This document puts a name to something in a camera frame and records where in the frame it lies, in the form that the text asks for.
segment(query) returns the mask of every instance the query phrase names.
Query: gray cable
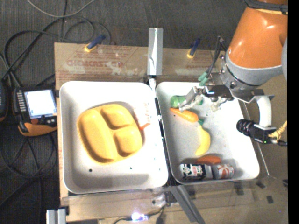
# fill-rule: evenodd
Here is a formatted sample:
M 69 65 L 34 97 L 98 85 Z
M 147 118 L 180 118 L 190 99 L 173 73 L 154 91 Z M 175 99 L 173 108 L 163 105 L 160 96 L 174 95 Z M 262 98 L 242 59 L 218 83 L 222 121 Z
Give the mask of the gray cable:
M 43 11 L 42 9 L 40 9 L 39 7 L 37 7 L 33 2 L 31 2 L 30 0 L 27 0 L 33 7 L 35 7 L 37 10 L 39 10 L 40 12 L 48 15 L 48 16 L 51 16 L 51 17 L 56 17 L 56 18 L 65 18 L 65 17 L 69 17 L 69 16 L 73 16 L 73 15 L 76 15 L 78 14 L 79 12 L 81 12 L 83 9 L 85 9 L 87 6 L 89 6 L 90 4 L 92 4 L 93 2 L 95 2 L 96 0 L 91 0 L 90 2 L 88 2 L 87 4 L 85 4 L 82 8 L 80 8 L 78 11 L 72 13 L 72 14 L 69 14 L 69 15 L 64 15 L 64 16 L 58 16 L 58 15 L 53 15 L 53 14 L 49 14 L 45 11 Z

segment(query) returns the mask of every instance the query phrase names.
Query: yellow wire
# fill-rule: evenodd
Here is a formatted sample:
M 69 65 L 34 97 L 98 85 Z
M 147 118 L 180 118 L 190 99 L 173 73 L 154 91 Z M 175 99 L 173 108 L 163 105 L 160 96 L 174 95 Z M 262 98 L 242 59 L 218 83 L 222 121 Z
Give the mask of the yellow wire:
M 270 138 L 276 138 L 276 141 L 280 140 L 281 134 L 283 133 L 283 131 L 285 131 L 287 125 L 288 125 L 288 121 L 286 121 L 277 131 L 270 133 L 268 136 Z

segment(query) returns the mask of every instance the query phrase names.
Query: can label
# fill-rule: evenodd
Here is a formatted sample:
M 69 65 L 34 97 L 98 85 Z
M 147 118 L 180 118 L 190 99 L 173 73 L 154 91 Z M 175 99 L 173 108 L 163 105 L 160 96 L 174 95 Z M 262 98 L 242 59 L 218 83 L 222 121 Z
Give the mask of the can label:
M 227 179 L 234 176 L 234 168 L 229 164 L 218 164 L 212 166 L 212 172 L 215 179 Z
M 183 180 L 202 180 L 206 176 L 206 169 L 203 164 L 181 164 L 180 171 Z

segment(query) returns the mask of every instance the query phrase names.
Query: toy banana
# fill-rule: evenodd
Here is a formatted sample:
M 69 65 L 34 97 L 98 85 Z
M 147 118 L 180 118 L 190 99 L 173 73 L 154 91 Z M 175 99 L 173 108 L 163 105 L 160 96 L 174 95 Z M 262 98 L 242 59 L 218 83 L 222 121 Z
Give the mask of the toy banana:
M 203 127 L 201 126 L 201 123 L 199 121 L 199 135 L 200 135 L 200 145 L 197 148 L 195 155 L 200 156 L 205 154 L 209 148 L 210 148 L 210 144 L 211 144 L 211 137 L 210 134 L 203 129 Z

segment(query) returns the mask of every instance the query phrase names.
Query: red and white can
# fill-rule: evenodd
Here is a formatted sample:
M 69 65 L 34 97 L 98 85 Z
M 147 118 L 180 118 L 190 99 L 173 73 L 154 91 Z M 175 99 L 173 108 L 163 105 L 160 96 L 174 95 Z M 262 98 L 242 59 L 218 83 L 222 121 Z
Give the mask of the red and white can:
M 212 166 L 214 179 L 227 179 L 234 176 L 234 168 L 230 164 L 217 164 Z

